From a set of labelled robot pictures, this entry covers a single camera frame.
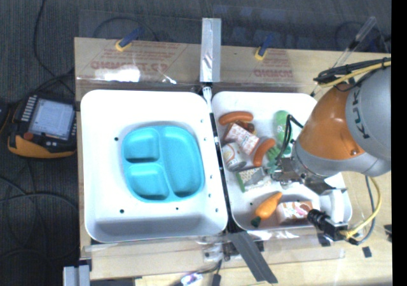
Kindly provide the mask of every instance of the blue clamp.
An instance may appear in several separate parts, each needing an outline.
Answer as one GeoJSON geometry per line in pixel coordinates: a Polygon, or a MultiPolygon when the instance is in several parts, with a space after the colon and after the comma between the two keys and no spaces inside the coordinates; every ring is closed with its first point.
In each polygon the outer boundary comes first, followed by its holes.
{"type": "Polygon", "coordinates": [[[132,41],[137,39],[140,35],[144,34],[144,28],[138,27],[130,34],[127,34],[123,39],[116,42],[116,49],[120,52],[126,50],[130,45],[132,45],[132,41]]]}
{"type": "Polygon", "coordinates": [[[267,37],[266,37],[265,41],[263,42],[263,44],[258,47],[258,49],[256,50],[256,54],[254,55],[254,57],[256,59],[263,60],[265,58],[267,48],[272,43],[272,35],[273,34],[267,35],[267,37]]]}

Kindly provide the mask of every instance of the blue divided plate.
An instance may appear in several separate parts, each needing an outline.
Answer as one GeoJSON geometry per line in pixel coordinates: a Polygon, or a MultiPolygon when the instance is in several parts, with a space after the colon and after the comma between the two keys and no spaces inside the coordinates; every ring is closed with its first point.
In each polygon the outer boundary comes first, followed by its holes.
{"type": "Polygon", "coordinates": [[[142,201],[179,201],[204,186],[197,141],[178,126],[147,126],[128,133],[121,158],[127,186],[142,201]]]}

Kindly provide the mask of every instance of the can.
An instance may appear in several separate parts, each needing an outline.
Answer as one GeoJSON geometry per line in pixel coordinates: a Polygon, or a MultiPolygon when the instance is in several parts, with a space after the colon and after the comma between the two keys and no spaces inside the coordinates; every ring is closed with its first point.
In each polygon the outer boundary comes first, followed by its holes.
{"type": "Polygon", "coordinates": [[[239,171],[241,168],[244,168],[247,163],[242,156],[242,151],[237,142],[224,145],[222,147],[222,157],[226,169],[231,172],[239,171]]]}

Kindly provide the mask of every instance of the table surface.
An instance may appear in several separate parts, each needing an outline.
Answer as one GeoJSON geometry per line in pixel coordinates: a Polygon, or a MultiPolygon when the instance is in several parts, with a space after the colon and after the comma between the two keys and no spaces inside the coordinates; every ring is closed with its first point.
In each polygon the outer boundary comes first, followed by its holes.
{"type": "MultiPolygon", "coordinates": [[[[80,41],[90,47],[99,41],[80,41]]],[[[192,46],[197,52],[200,46],[192,46]]],[[[252,57],[251,48],[228,47],[229,52],[252,57]]],[[[310,80],[322,70],[329,68],[341,55],[335,51],[286,50],[290,66],[295,71],[309,72],[310,80]]],[[[350,62],[382,58],[382,53],[354,53],[350,62]]],[[[97,85],[81,85],[77,81],[77,95],[98,88],[97,85]]],[[[81,152],[81,120],[78,112],[78,184],[80,209],[80,241],[82,259],[92,259],[91,280],[136,278],[136,285],[173,285],[182,276],[194,272],[211,270],[215,262],[205,260],[202,247],[194,240],[171,240],[170,242],[126,242],[116,245],[91,245],[86,232],[83,203],[83,166],[81,152]]],[[[343,178],[350,195],[351,204],[361,213],[369,215],[370,201],[364,176],[343,172],[343,178]]],[[[391,172],[375,178],[380,186],[383,203],[376,217],[376,228],[371,237],[360,246],[347,242],[336,242],[331,247],[318,245],[298,248],[287,247],[275,242],[266,246],[263,256],[279,281],[279,285],[392,285],[392,243],[387,238],[384,226],[392,224],[391,172]],[[365,256],[369,250],[371,256],[365,256]]],[[[221,285],[261,285],[257,282],[241,257],[223,260],[221,285]]],[[[203,274],[203,279],[194,285],[211,285],[213,273],[203,274]]]]}

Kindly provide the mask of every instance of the brown sausage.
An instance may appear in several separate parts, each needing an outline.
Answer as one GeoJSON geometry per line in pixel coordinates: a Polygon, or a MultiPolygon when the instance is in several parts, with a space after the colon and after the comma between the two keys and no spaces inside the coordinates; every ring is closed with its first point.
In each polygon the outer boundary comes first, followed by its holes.
{"type": "Polygon", "coordinates": [[[261,145],[257,148],[256,152],[254,153],[253,157],[253,165],[255,167],[260,167],[263,162],[263,156],[266,154],[267,150],[274,147],[275,139],[269,138],[266,139],[261,143],[261,145]]]}
{"type": "Polygon", "coordinates": [[[226,113],[224,115],[222,115],[219,118],[219,124],[220,125],[227,125],[228,123],[232,123],[235,121],[252,121],[253,120],[253,114],[251,114],[250,112],[246,112],[246,111],[233,111],[233,112],[229,112],[226,113]]]}

